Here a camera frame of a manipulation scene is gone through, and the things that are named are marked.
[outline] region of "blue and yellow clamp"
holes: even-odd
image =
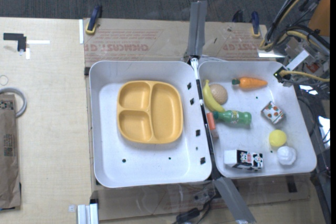
[[[96,5],[93,9],[90,21],[86,24],[85,33],[88,35],[93,35],[96,31],[96,19],[101,15],[101,5]]]
[[[254,38],[260,37],[260,29],[259,29],[259,15],[257,12],[252,12],[251,14],[251,23],[252,23],[252,36]]]

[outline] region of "toy banana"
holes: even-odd
[[[205,80],[205,85],[203,87],[203,99],[206,107],[210,111],[224,112],[225,109],[214,99],[211,94],[211,89],[209,87],[209,80]]]

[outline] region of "plastic bottle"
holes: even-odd
[[[225,112],[213,112],[215,120],[222,120],[227,123],[233,124],[250,124],[252,120],[252,115],[249,112],[239,112],[236,110],[227,110]]]

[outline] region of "orange carrot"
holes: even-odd
[[[255,78],[242,77],[240,79],[233,79],[233,85],[239,85],[244,89],[260,88],[267,85],[267,81]]]

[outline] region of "crumpled white ball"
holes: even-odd
[[[296,160],[296,150],[289,146],[282,146],[277,151],[279,163],[291,165]]]

